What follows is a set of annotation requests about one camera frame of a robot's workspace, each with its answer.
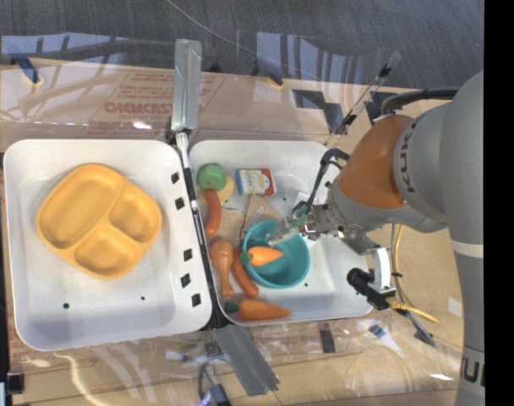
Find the tan toy bread slice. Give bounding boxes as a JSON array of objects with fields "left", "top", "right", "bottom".
[{"left": 216, "top": 207, "right": 247, "bottom": 249}]

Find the teal bowl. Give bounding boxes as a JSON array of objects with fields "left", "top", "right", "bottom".
[{"left": 241, "top": 219, "right": 312, "bottom": 290}]

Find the black cylinder on white bracket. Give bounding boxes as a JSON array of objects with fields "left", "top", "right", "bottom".
[{"left": 346, "top": 246, "right": 397, "bottom": 311}]

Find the blue white red carton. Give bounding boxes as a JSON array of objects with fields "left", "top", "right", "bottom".
[{"left": 234, "top": 167, "right": 278, "bottom": 198}]

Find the tan triangular toy sandwich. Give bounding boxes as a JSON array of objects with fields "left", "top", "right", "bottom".
[{"left": 241, "top": 194, "right": 284, "bottom": 244}]

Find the orange toy carrot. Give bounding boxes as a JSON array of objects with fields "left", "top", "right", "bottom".
[
  {"left": 238, "top": 245, "right": 285, "bottom": 268},
  {"left": 223, "top": 298, "right": 293, "bottom": 322}
]

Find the brown cardboard board red print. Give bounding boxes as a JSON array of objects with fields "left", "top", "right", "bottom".
[{"left": 0, "top": 57, "right": 466, "bottom": 406}]

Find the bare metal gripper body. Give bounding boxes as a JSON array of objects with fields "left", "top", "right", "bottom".
[{"left": 289, "top": 203, "right": 342, "bottom": 242}]

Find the green toy apple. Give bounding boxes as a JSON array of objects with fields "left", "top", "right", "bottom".
[{"left": 196, "top": 163, "right": 227, "bottom": 190}]

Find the orange-red toy sausage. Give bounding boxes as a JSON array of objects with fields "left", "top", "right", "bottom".
[
  {"left": 203, "top": 189, "right": 223, "bottom": 239},
  {"left": 231, "top": 248, "right": 260, "bottom": 299}
]

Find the white plastic tray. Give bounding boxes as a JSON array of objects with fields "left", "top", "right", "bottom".
[
  {"left": 188, "top": 139, "right": 376, "bottom": 327},
  {"left": 2, "top": 138, "right": 213, "bottom": 352}
]

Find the yellow divided plate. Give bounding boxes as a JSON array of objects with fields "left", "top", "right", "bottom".
[{"left": 35, "top": 162, "right": 164, "bottom": 281}]

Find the thin black and white rod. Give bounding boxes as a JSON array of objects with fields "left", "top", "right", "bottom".
[{"left": 174, "top": 130, "right": 221, "bottom": 321}]

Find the brown toy chicken drumstick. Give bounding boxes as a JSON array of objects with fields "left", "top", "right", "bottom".
[{"left": 208, "top": 239, "right": 236, "bottom": 299}]

